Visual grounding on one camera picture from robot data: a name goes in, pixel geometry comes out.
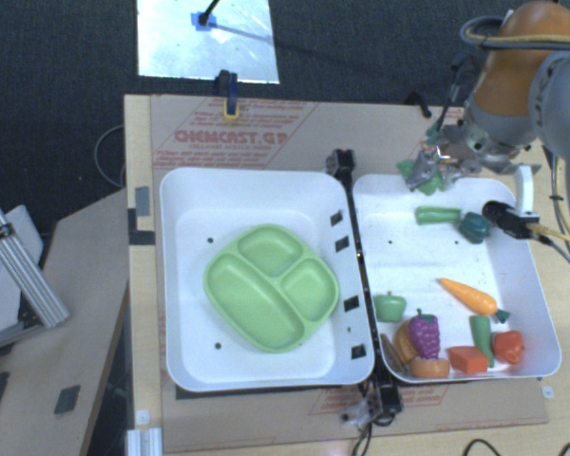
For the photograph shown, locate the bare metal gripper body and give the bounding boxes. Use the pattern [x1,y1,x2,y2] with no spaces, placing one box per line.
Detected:
[427,123,523,175]

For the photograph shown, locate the green broccoli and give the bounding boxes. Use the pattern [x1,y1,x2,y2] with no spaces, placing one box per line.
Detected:
[396,158,447,197]

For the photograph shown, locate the green pea pod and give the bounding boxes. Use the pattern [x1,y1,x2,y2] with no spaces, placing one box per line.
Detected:
[414,204,463,226]

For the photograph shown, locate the brown cardboard board red print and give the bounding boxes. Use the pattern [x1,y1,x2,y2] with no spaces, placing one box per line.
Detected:
[148,93,550,453]

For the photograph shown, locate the dark green pepper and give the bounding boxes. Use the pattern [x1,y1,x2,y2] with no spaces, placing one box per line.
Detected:
[457,211,492,244]

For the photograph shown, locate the white plastic tray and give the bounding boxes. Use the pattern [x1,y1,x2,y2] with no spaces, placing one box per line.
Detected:
[352,173,563,385]
[159,166,377,393]

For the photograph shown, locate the thin black rod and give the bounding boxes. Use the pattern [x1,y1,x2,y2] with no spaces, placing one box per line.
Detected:
[337,168,387,389]

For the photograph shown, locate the orange carrot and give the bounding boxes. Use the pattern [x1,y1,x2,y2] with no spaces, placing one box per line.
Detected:
[437,276,511,324]

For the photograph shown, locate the light green pepper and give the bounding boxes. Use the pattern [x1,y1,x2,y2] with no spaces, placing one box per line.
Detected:
[372,291,408,324]

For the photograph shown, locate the purple grapes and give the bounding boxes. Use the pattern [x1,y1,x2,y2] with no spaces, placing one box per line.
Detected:
[407,308,442,361]

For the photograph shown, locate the green cucumber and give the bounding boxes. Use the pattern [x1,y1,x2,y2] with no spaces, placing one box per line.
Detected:
[468,313,497,370]

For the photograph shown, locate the orange banana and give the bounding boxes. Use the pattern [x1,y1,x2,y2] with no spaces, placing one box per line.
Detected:
[392,321,417,365]

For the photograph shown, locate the red pepper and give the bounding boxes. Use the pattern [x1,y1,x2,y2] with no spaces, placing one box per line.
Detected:
[491,330,525,366]

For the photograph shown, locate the orange wedge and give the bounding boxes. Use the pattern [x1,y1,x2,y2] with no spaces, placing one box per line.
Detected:
[446,345,490,375]

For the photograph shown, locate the orange bread roll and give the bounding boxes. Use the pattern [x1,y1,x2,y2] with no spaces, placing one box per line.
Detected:
[408,355,452,380]

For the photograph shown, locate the green divided plate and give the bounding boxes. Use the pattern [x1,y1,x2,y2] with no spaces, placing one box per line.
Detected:
[202,223,341,354]

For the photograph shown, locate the black cylinder on white bracket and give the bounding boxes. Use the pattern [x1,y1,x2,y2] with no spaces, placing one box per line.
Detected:
[482,164,542,240]

